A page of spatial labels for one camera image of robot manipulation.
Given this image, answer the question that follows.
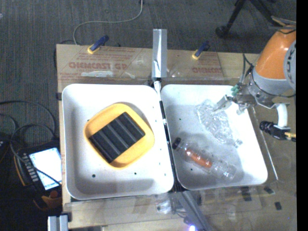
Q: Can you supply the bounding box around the black cylinder on white bracket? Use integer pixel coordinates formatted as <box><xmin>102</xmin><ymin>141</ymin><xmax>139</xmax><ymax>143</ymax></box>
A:
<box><xmin>259</xmin><ymin>103</ymin><xmax>292</xmax><ymax>141</ymax></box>

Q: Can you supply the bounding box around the yellow plate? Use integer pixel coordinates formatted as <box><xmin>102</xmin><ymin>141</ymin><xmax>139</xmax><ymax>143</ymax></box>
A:
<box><xmin>83</xmin><ymin>103</ymin><xmax>155</xmax><ymax>169</ymax></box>

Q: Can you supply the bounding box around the clear bottle with orange label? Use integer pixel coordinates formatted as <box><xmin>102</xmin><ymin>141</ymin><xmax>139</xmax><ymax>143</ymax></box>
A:
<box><xmin>171</xmin><ymin>137</ymin><xmax>238</xmax><ymax>181</ymax></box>

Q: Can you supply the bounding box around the brown cardboard board red print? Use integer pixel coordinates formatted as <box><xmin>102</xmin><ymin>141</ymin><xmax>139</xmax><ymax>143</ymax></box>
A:
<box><xmin>55</xmin><ymin>43</ymin><xmax>280</xmax><ymax>229</ymax></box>

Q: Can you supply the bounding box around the white plastic tray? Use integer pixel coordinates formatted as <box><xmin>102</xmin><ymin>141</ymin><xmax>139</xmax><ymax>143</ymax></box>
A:
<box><xmin>61</xmin><ymin>83</ymin><xmax>175</xmax><ymax>201</ymax></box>
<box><xmin>160</xmin><ymin>84</ymin><xmax>269</xmax><ymax>192</ymax></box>

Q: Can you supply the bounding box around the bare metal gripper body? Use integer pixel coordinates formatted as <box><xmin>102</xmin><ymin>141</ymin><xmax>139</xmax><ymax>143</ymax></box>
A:
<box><xmin>231</xmin><ymin>81</ymin><xmax>278</xmax><ymax>109</ymax></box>

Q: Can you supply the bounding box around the black ribbed rectangular tray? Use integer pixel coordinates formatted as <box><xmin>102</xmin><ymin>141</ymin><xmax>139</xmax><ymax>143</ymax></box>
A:
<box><xmin>88</xmin><ymin>111</ymin><xmax>146</xmax><ymax>164</ymax></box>

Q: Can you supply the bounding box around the crumpled clear plastic bottle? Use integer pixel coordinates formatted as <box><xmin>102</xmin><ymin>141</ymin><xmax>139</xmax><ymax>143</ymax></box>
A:
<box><xmin>194</xmin><ymin>99</ymin><xmax>244</xmax><ymax>149</ymax></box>

